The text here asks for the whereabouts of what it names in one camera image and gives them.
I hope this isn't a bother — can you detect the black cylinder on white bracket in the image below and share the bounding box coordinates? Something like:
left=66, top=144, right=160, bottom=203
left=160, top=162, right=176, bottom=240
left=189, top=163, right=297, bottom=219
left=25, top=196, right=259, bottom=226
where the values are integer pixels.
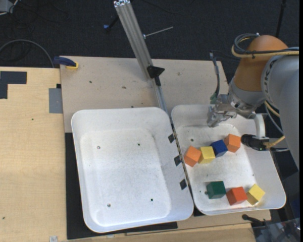
left=240, top=112, right=270, bottom=152

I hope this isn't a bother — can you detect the green cube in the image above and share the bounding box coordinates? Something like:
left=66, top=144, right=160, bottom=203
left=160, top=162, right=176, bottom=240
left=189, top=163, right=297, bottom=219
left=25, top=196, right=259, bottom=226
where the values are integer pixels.
left=206, top=180, right=227, bottom=200

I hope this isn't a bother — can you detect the orange cube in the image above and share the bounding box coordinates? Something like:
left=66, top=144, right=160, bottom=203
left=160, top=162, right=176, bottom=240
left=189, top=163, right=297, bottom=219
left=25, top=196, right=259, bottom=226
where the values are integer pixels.
left=183, top=145, right=202, bottom=167
left=223, top=133, right=242, bottom=153

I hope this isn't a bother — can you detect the yellow cube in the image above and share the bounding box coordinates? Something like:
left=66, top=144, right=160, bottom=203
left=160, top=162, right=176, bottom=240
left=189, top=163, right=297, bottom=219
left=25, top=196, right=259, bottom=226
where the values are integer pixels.
left=197, top=146, right=216, bottom=165
left=245, top=184, right=266, bottom=206

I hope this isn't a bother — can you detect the white plastic tray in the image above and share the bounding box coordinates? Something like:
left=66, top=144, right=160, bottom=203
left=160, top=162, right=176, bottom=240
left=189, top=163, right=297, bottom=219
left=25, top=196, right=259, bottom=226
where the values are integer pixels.
left=171, top=103, right=287, bottom=216
left=70, top=106, right=195, bottom=234

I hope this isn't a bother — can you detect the pale wood board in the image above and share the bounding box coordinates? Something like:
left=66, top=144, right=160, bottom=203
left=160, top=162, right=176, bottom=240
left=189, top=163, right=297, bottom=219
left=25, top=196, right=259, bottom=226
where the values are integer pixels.
left=59, top=56, right=272, bottom=236

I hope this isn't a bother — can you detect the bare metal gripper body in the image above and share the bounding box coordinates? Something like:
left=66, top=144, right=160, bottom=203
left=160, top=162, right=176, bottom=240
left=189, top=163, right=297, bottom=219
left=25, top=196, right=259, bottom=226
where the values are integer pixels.
left=212, top=94, right=256, bottom=120

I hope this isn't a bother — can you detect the red cube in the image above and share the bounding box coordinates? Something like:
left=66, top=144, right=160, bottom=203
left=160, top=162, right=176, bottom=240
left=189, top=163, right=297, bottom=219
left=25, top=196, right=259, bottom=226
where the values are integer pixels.
left=226, top=186, right=248, bottom=206

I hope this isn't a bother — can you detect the blue cube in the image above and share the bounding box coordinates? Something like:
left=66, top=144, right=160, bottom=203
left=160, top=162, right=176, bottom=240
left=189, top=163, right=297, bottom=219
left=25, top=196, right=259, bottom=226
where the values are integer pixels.
left=210, top=139, right=229, bottom=158

